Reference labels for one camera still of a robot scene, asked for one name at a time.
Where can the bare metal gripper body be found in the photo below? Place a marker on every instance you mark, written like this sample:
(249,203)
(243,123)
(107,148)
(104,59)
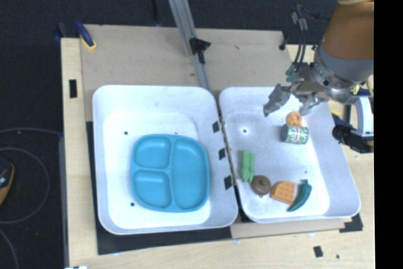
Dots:
(318,85)

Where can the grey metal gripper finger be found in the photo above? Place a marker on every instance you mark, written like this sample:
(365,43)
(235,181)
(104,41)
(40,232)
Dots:
(309,105)
(275,101)

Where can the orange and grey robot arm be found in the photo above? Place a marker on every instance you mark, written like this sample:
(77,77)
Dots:
(349,31)

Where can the orange doughnut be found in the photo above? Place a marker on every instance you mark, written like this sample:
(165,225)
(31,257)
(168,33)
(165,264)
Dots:
(294,118)

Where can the green and white can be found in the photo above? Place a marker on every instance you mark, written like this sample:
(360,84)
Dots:
(296,134)

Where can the white plastic tray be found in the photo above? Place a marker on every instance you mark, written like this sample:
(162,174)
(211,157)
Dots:
(119,167)
(333,167)

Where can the thin black and white rod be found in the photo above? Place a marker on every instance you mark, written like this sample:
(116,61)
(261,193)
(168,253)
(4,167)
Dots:
(228,151)

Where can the green asparagus bundle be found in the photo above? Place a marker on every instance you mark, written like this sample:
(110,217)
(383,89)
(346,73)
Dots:
(247,165)

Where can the brown mushroom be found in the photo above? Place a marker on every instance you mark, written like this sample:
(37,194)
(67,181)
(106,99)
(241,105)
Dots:
(260,185)

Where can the orange waffle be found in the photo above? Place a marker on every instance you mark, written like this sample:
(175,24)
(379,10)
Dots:
(283,190)

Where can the green chili pepper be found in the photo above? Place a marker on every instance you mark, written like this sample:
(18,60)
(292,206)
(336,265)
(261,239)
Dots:
(301,196)

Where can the pale wood board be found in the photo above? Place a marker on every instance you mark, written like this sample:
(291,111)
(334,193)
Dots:
(176,66)

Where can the blue divided plate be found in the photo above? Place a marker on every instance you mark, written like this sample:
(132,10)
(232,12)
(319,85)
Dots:
(171,171)

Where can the black cylinder on white bracket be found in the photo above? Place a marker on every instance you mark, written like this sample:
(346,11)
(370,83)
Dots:
(355,132)

